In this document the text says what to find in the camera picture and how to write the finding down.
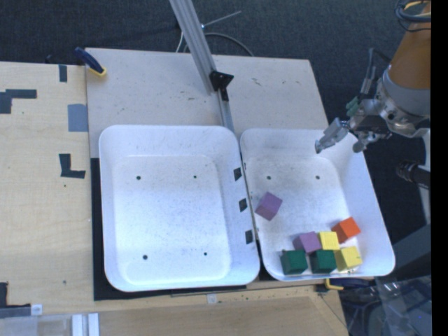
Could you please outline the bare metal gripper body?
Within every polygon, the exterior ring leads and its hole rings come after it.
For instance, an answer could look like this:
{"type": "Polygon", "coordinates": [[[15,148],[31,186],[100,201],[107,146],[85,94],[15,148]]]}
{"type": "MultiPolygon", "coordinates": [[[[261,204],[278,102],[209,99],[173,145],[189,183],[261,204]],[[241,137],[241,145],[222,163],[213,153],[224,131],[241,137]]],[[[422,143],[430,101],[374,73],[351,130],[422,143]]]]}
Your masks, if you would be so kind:
{"type": "Polygon", "coordinates": [[[398,101],[390,97],[355,97],[349,102],[349,129],[359,142],[376,142],[392,134],[419,138],[428,131],[420,124],[430,115],[428,98],[398,101]]]}

